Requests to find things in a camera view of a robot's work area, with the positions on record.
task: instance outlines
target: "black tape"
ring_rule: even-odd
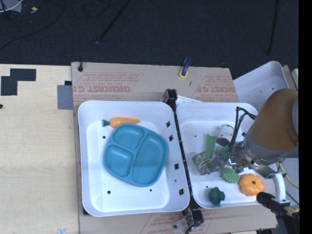
[[[1,77],[1,95],[17,96],[18,81],[36,81],[36,69],[10,69],[10,76]]]

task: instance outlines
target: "yellow clip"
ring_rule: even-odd
[[[191,64],[191,61],[192,61],[192,58],[191,57],[187,57],[185,58],[183,64],[184,64],[184,67],[181,68],[181,71],[179,73],[179,77],[182,78],[182,79],[185,79],[187,77],[187,74],[189,73],[188,69],[189,69],[189,66]]]
[[[182,75],[183,69],[184,69],[184,68],[181,68],[181,71],[180,71],[180,73],[179,73],[179,77],[182,78],[182,79],[185,79],[185,78],[187,77],[187,74],[189,73],[189,71],[186,71],[185,75],[183,76],[183,75]]]

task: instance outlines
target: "blue plate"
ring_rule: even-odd
[[[168,144],[156,132],[124,123],[116,127],[104,150],[106,169],[117,178],[136,186],[157,182],[168,156]]]

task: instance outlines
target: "toy carrot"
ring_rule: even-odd
[[[134,119],[134,118],[123,118],[123,117],[113,117],[111,118],[110,121],[107,121],[107,120],[103,120],[102,123],[103,123],[103,127],[105,126],[111,126],[111,127],[117,127],[123,123],[133,123],[133,124],[136,124],[136,123],[139,123],[140,120],[139,119]]]

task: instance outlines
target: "toy pumpkin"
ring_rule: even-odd
[[[255,196],[263,190],[261,178],[254,174],[244,174],[239,180],[242,193],[247,196]]]

